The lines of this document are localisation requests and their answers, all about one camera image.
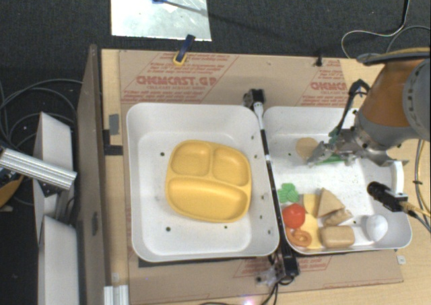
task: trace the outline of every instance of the toy bread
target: toy bread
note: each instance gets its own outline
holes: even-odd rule
[[[351,219],[352,213],[348,209],[339,209],[332,213],[324,222],[324,226],[336,226],[345,220]]]
[[[319,231],[321,242],[327,248],[347,248],[355,242],[355,234],[350,226],[327,226]]]
[[[327,214],[343,209],[344,204],[329,190],[322,188],[321,201],[317,210],[317,217],[323,217]]]
[[[318,144],[319,142],[311,137],[303,137],[296,143],[296,153],[298,153],[302,159],[307,160],[312,156],[312,153]]]

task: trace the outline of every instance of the black cable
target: black cable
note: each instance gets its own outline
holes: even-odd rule
[[[70,198],[70,200],[68,200],[68,202],[66,203],[66,210],[65,213],[67,214],[67,210],[69,209],[69,205],[71,204],[72,201],[75,200],[75,196],[73,196],[72,198]]]
[[[65,122],[69,123],[70,125],[74,124],[73,120],[71,120],[70,118],[67,118],[66,116],[63,116],[62,114],[55,114],[53,112],[47,112],[46,114],[48,114],[52,117],[60,118],[60,119],[64,120]],[[12,142],[12,137],[13,137],[13,134],[15,132],[15,129],[17,129],[21,123],[23,123],[24,121],[26,121],[30,118],[39,117],[39,116],[40,116],[40,112],[35,112],[33,114],[28,114],[27,116],[24,116],[24,117],[20,118],[18,121],[16,121],[13,124],[13,126],[11,127],[11,129],[9,130],[9,133],[7,135],[7,138],[9,139],[9,141]]]
[[[396,35],[394,35],[394,37],[389,42],[385,53],[388,53],[391,50],[393,43],[398,39],[398,37],[400,37],[400,35],[402,35],[404,32],[406,32],[408,30],[414,30],[415,28],[420,28],[423,30],[431,31],[431,28],[426,27],[426,26],[421,26],[421,25],[412,25],[412,26],[406,27],[403,30],[401,30],[400,32],[398,32]]]
[[[418,199],[419,207],[422,210],[424,210],[424,205],[422,204],[422,197],[421,197],[420,189],[419,189],[419,185],[421,184],[421,182],[419,181],[418,178],[419,178],[419,159],[420,159],[421,149],[423,148],[423,144],[424,144],[424,140],[420,139],[418,141],[418,146],[416,147],[415,180],[414,180],[416,197]],[[428,218],[425,215],[424,215],[424,222],[425,222],[425,225],[429,228],[430,223],[428,222]]]
[[[20,149],[20,147],[21,147],[23,144],[25,144],[25,142],[27,142],[28,140],[31,140],[31,139],[33,139],[33,138],[35,138],[35,137],[36,137],[36,133],[33,133],[33,134],[31,134],[31,135],[27,136],[24,140],[22,140],[21,142],[19,142],[19,143],[16,145],[17,149]]]
[[[14,92],[13,94],[9,95],[7,98],[4,98],[2,96],[1,97],[2,103],[0,103],[0,114],[1,114],[1,111],[3,111],[4,112],[4,118],[7,118],[6,106],[11,101],[13,101],[14,99],[16,99],[18,96],[22,95],[24,92],[27,92],[27,91],[32,90],[34,88],[37,88],[38,86],[41,86],[41,85],[45,85],[45,84],[48,84],[48,83],[57,83],[57,82],[76,83],[76,84],[79,84],[79,85],[82,84],[82,81],[73,80],[73,79],[62,79],[62,78],[61,79],[50,79],[50,80],[44,80],[44,81],[36,82],[36,83],[34,83],[34,84],[30,85],[30,86],[27,86],[26,88],[24,88],[22,90]],[[43,90],[45,90],[45,92],[54,93],[56,95],[60,95],[61,97],[63,97],[65,99],[66,103],[73,109],[73,112],[75,112],[75,108],[72,105],[72,103],[70,103],[70,101],[66,97],[64,97],[62,94],[60,94],[57,91],[46,89],[46,88],[43,89]],[[8,130],[9,130],[9,128],[7,126],[7,123],[5,123],[5,127],[3,127],[3,123],[2,123],[2,121],[0,119],[0,134],[2,134],[2,136],[5,138],[6,142],[10,143],[10,141],[8,141],[8,138],[7,138]]]
[[[275,304],[277,304],[277,297],[278,297],[278,283],[276,283],[274,285],[271,292],[268,294],[268,296],[265,298],[265,300],[261,303],[261,305],[267,305],[273,296],[274,296],[273,305],[275,305]],[[203,303],[200,303],[199,305],[233,305],[233,304],[228,304],[225,302],[203,302]]]
[[[431,233],[430,226],[425,224],[425,221],[423,219],[421,219],[421,217],[418,214],[416,214],[414,211],[408,211],[407,214],[410,215],[411,217],[414,217],[415,219],[417,219],[422,225],[424,225],[424,227],[429,231],[429,233]]]
[[[15,201],[17,201],[18,203],[21,203],[22,205],[27,205],[28,207],[34,207],[34,203],[27,202],[25,200],[21,200],[17,196],[13,196],[12,199],[14,199]]]
[[[350,34],[353,33],[365,33],[365,34],[370,34],[372,36],[380,36],[380,37],[393,37],[394,39],[392,39],[392,41],[390,42],[390,44],[387,47],[387,51],[391,48],[393,42],[395,41],[395,39],[398,38],[398,36],[404,32],[405,30],[410,30],[410,28],[406,28],[405,25],[407,23],[407,14],[409,12],[409,6],[410,6],[410,0],[404,0],[404,5],[403,5],[403,13],[401,16],[401,25],[392,33],[390,34],[382,34],[382,33],[377,33],[377,32],[371,32],[371,31],[367,31],[367,30],[352,30],[347,32],[346,34],[343,35],[343,37],[341,38],[341,49],[344,53],[344,55],[350,59],[351,57],[349,56],[349,54],[347,53],[345,47],[344,47],[344,40],[347,36],[349,36]],[[419,25],[414,25],[411,26],[411,28],[423,28],[426,30],[429,30],[429,28],[427,28],[426,26],[419,26]]]
[[[283,282],[283,279],[281,279],[281,281],[279,281],[279,285],[282,285],[282,286],[288,286],[288,285],[290,285],[292,282],[294,281],[294,279],[289,279],[289,281],[287,281],[287,282]]]
[[[0,81],[0,97],[1,97],[1,102],[4,103],[6,101],[5,99],[5,92],[3,91],[3,85],[1,84]],[[8,130],[8,122],[7,122],[7,111],[6,108],[3,108],[3,119],[5,121],[5,127],[6,127],[6,131]]]
[[[268,261],[271,265],[274,265],[275,263],[275,258],[272,257],[272,255],[268,255]]]

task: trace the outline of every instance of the red tomato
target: red tomato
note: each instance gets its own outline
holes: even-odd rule
[[[305,208],[297,203],[287,206],[282,214],[287,227],[299,228],[305,222]]]

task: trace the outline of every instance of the dark floor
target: dark floor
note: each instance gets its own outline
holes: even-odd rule
[[[411,0],[407,25],[430,26],[430,1]],[[404,0],[207,0],[213,41],[194,51],[343,57],[341,37],[354,29],[392,32],[401,23]],[[44,79],[81,79],[90,44],[100,48],[175,50],[178,42],[110,35],[110,0],[0,0],[0,80],[8,96]],[[350,36],[352,56],[381,53],[389,38]],[[426,46],[429,33],[411,30],[394,48]],[[79,86],[53,85],[77,103]],[[44,110],[68,117],[70,110],[48,94],[28,94],[7,107],[9,126]],[[36,121],[20,125],[17,143]],[[32,142],[23,144],[27,153]],[[26,183],[17,197],[31,201]],[[32,208],[11,200],[0,213],[0,304],[35,304],[37,247]]]

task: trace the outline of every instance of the yellow plate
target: yellow plate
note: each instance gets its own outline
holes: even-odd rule
[[[250,206],[250,164],[234,148],[184,141],[170,156],[165,192],[177,213],[207,222],[234,222]]]

